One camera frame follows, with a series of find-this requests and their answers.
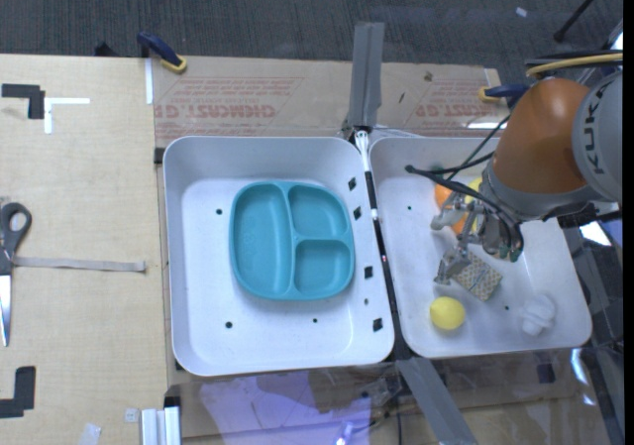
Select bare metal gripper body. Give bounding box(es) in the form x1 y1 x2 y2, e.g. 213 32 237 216
474 206 525 265

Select orange fruit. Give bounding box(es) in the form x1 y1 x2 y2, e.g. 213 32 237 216
434 182 470 235

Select white plastic tray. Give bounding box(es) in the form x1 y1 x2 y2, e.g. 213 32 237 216
161 135 396 378
369 135 594 360

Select small patterned carton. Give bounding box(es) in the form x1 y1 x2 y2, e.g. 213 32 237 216
453 249 504 302

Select yellow lemon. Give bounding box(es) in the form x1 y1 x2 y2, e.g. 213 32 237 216
429 295 467 332

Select thin black and white rod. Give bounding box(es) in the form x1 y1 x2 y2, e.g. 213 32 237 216
353 129 400 360

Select white crumpled object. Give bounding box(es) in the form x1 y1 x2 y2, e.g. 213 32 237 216
518 292 557 337

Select brown cardboard board red print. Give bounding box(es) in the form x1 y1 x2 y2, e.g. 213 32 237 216
151 54 603 440

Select blue divided plate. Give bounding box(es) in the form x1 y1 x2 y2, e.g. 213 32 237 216
228 179 357 301

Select grey handled scissors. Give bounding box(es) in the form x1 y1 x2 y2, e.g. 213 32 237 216
0 201 34 349

